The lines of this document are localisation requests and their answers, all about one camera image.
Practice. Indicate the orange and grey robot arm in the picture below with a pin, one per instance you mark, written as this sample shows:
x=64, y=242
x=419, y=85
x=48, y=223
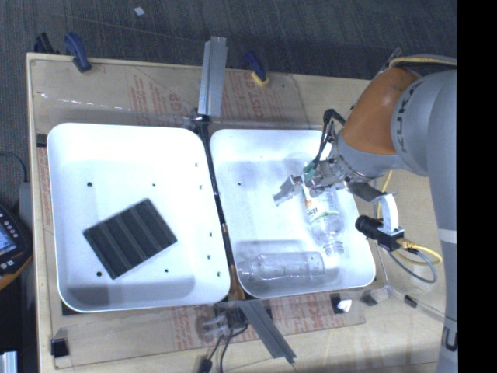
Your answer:
x=427, y=130

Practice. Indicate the black cylinder on white bracket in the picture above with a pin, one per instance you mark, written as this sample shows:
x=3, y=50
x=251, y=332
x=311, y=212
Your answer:
x=382, y=229

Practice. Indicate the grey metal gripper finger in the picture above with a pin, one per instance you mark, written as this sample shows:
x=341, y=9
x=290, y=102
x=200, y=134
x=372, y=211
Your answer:
x=319, y=192
x=286, y=191

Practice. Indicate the brown cardboard board, red print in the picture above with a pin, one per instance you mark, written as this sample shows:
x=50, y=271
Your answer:
x=155, y=95

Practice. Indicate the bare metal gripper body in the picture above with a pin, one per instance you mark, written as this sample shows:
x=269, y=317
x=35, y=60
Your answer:
x=330, y=173

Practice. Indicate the clear plastic bottle with label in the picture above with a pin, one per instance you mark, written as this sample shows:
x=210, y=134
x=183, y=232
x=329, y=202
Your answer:
x=326, y=224

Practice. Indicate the black ribbed rectangular pad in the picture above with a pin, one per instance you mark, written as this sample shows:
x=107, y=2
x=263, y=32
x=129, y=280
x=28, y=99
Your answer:
x=130, y=238

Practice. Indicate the white plastic tray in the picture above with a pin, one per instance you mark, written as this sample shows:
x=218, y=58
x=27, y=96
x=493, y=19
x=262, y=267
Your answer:
x=264, y=227
x=132, y=161

